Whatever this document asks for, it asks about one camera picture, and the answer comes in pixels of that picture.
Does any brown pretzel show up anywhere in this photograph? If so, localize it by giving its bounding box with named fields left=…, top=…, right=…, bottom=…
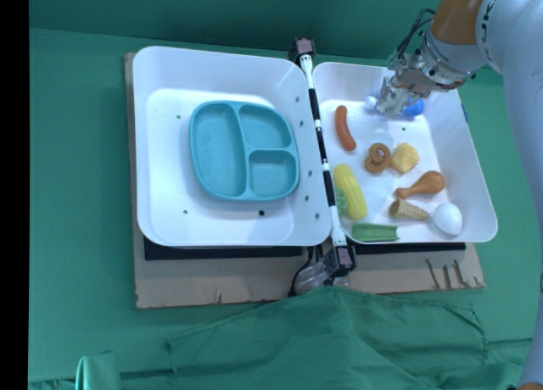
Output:
left=363, top=142, right=392, bottom=176

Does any blue and white toy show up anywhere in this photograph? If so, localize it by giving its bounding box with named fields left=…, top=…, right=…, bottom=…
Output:
left=363, top=94, right=426, bottom=118

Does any tan ice cream cone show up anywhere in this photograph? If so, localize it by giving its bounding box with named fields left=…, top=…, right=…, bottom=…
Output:
left=389, top=198, right=431, bottom=222

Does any white plastic tray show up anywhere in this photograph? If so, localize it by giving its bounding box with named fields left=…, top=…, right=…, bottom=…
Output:
left=311, top=61, right=499, bottom=245
left=132, top=45, right=333, bottom=248

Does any orange sausage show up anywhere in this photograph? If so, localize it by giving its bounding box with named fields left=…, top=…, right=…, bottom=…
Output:
left=334, top=104, right=357, bottom=152

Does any brown chicken drumstick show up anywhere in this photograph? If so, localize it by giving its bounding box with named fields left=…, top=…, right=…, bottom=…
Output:
left=395, top=170, right=446, bottom=201

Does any white egg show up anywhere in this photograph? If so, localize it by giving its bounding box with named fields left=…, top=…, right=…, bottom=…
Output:
left=428, top=203, right=463, bottom=237

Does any brown cardboard board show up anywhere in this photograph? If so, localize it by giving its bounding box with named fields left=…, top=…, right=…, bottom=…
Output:
left=124, top=52, right=487, bottom=310

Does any black block with wires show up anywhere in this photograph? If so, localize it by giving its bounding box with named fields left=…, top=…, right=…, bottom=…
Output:
left=288, top=37, right=317, bottom=62
left=325, top=245, right=357, bottom=273

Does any blue divided plate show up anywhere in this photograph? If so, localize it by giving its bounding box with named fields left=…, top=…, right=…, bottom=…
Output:
left=188, top=100, right=301, bottom=202

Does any green celery piece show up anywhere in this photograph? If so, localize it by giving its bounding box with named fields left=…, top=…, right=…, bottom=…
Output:
left=350, top=222, right=402, bottom=242

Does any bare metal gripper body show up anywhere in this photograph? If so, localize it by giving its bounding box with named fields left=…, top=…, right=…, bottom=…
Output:
left=384, top=46, right=467, bottom=100

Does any black and white thin rod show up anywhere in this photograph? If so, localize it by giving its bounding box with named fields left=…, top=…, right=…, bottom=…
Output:
left=299, top=53, right=350, bottom=249

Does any green cloth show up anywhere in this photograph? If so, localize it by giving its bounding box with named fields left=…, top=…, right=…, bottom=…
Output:
left=165, top=286, right=532, bottom=390

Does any yellow corn cob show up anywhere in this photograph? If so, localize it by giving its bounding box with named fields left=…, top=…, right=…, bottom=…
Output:
left=333, top=163, right=368, bottom=219

